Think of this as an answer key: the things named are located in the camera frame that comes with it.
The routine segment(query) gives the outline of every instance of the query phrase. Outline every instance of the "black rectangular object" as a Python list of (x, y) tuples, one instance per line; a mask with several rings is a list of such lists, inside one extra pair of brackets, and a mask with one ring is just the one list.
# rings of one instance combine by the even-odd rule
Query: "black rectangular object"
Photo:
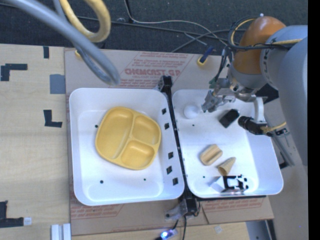
[(223, 125), (224, 128), (229, 127), (238, 117), (240, 113), (236, 109), (230, 109), (220, 120), (219, 122)]

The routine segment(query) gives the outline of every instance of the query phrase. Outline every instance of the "blue led light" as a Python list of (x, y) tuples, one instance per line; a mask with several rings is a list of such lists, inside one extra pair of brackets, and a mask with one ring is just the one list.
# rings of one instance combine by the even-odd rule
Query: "blue led light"
[(162, 238), (165, 238), (167, 235), (168, 235), (168, 232), (167, 232), (167, 231), (164, 231), (164, 232), (161, 234), (161, 237), (162, 237)]

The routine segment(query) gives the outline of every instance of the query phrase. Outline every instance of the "yellow divided plate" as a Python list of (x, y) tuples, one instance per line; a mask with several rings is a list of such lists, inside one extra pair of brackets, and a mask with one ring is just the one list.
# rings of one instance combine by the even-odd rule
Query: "yellow divided plate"
[(150, 117), (127, 107), (114, 107), (103, 117), (95, 137), (99, 155), (116, 165), (142, 170), (155, 159), (161, 129)]

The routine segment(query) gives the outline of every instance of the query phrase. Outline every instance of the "cardboard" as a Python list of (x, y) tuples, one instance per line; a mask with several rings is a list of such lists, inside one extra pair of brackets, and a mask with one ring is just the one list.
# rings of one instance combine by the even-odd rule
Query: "cardboard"
[[(172, 94), (180, 89), (207, 89), (208, 82), (218, 71), (220, 56), (209, 56), (204, 66), (197, 64), (200, 54), (162, 53), (145, 51), (104, 50), (118, 69), (121, 84), (117, 88), (156, 88), (162, 75), (171, 76)], [(69, 96), (78, 88), (113, 88), (99, 80), (76, 57), (75, 50), (66, 48), (65, 84), (68, 135), (70, 220), (73, 236), (167, 229), (176, 221), (166, 219), (166, 211), (178, 200), (151, 201), (115, 205), (85, 206), (73, 192), (72, 151), (70, 145)], [(273, 219), (268, 197), (204, 200), (197, 217), (188, 218), (188, 226), (245, 222)]]

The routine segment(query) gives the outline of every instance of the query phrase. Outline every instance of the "white ball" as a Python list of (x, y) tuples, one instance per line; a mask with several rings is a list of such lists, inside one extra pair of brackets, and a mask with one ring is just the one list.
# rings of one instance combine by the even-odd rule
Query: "white ball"
[(200, 113), (200, 108), (197, 105), (186, 105), (183, 109), (183, 114), (188, 119), (196, 118)]

